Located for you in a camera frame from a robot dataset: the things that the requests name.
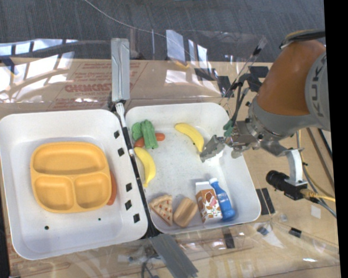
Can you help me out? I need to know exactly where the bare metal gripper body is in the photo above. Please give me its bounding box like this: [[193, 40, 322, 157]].
[[224, 116, 271, 160]]

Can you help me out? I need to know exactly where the yellow banana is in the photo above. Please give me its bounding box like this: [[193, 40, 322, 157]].
[[133, 145, 158, 189], [174, 121, 206, 155]]

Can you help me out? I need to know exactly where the white plastic tray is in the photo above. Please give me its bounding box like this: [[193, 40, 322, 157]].
[[124, 98, 263, 238], [0, 105, 150, 263]]

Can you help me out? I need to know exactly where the brown cardboard board red print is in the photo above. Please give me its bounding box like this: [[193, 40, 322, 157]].
[[0, 42, 341, 278]]

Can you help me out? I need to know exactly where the blue bottle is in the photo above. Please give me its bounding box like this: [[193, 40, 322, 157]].
[[209, 176, 237, 222]]

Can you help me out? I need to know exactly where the brown and white carton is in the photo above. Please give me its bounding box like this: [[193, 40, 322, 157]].
[[194, 179, 224, 225]]

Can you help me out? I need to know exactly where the orange carrot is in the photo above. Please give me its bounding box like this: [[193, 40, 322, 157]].
[[133, 131, 167, 148]]

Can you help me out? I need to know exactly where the tan bread roll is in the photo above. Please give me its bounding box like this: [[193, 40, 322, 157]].
[[171, 196, 201, 229]]

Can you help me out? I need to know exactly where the dark green ridged vegetable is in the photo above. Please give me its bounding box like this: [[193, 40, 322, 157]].
[[140, 118, 159, 151]]

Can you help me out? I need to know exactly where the pizza slice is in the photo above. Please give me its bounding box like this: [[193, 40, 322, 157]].
[[148, 193, 175, 229]]

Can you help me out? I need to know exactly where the orange sausage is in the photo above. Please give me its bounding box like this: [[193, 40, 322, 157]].
[[104, 169, 119, 206]]

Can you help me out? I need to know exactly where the orange divided plate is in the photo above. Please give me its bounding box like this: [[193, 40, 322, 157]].
[[28, 138, 114, 216]]

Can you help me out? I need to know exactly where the black cylinder on white bracket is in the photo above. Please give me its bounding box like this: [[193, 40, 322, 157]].
[[263, 147, 310, 203]]

